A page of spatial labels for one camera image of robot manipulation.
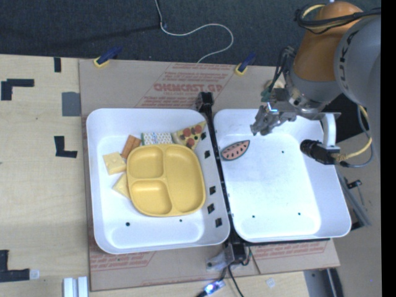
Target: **pizza slice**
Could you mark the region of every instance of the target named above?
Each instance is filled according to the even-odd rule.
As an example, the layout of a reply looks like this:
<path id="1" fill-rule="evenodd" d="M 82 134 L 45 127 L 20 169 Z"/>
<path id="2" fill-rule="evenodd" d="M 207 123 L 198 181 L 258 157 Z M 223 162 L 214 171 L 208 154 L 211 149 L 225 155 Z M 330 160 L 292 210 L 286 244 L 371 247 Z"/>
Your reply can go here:
<path id="1" fill-rule="evenodd" d="M 184 129 L 172 133 L 173 142 L 194 150 L 201 139 L 205 125 L 206 121 L 202 121 L 193 126 L 185 127 Z"/>

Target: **blue and yellow clamp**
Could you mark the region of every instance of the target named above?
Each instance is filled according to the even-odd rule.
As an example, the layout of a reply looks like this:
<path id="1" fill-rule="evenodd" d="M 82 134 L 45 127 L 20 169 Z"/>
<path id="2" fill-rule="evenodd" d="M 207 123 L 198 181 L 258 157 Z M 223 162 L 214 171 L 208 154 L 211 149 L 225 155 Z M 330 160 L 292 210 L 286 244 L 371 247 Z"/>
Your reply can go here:
<path id="1" fill-rule="evenodd" d="M 109 63 L 109 59 L 116 58 L 122 50 L 123 48 L 120 46 L 112 47 L 98 58 L 95 58 L 93 60 L 93 63 L 97 68 L 102 68 L 103 66 L 106 66 Z"/>
<path id="2" fill-rule="evenodd" d="M 235 67 L 235 74 L 238 76 L 243 76 L 248 69 L 248 65 L 253 64 L 253 62 L 256 60 L 256 54 L 255 53 L 250 53 L 249 56 L 240 64 L 238 64 Z"/>

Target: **robotic arm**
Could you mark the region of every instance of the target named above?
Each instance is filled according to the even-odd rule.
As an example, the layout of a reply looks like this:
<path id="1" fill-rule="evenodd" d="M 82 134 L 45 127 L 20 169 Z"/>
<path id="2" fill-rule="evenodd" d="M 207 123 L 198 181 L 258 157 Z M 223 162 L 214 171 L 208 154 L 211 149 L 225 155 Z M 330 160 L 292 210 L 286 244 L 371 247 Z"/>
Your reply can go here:
<path id="1" fill-rule="evenodd" d="M 314 20 L 306 20 L 318 9 Z M 297 116 L 321 120 L 324 142 L 305 140 L 301 151 L 321 163 L 334 164 L 333 155 L 339 152 L 334 142 L 339 113 L 322 110 L 343 92 L 367 109 L 373 150 L 380 161 L 381 8 L 363 12 L 342 1 L 316 4 L 297 10 L 296 21 L 308 31 L 297 53 L 291 47 L 281 52 L 275 76 L 261 93 L 264 104 L 251 125 L 252 133 L 267 135 Z M 281 74 L 285 86 L 276 88 Z"/>

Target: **cardboard box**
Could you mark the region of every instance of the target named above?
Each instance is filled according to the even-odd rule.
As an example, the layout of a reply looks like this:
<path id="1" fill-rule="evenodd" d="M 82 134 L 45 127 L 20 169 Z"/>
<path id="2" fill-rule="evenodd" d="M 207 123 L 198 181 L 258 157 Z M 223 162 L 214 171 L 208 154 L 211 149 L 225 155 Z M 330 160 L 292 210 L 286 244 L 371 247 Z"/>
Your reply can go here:
<path id="1" fill-rule="evenodd" d="M 239 76 L 233 65 L 115 60 L 97 68 L 91 59 L 79 61 L 92 291 L 216 279 L 220 272 L 208 271 L 206 260 L 219 254 L 223 245 L 118 255 L 99 249 L 93 237 L 87 116 L 99 108 L 192 108 L 199 92 L 213 93 L 213 113 L 258 109 L 260 93 L 274 72 L 274 67 L 252 66 Z M 254 262 L 235 268 L 235 276 L 339 266 L 331 239 L 266 244 L 251 250 Z"/>

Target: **yellow plate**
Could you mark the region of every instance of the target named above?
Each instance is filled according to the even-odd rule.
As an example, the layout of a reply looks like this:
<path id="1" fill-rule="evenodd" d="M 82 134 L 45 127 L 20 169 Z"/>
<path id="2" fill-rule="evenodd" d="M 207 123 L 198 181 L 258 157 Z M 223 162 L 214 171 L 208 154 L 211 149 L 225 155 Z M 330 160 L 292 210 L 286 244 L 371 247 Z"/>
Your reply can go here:
<path id="1" fill-rule="evenodd" d="M 126 171 L 132 203 L 145 215 L 187 215 L 204 205 L 204 177 L 197 155 L 188 147 L 137 147 L 128 156 Z"/>

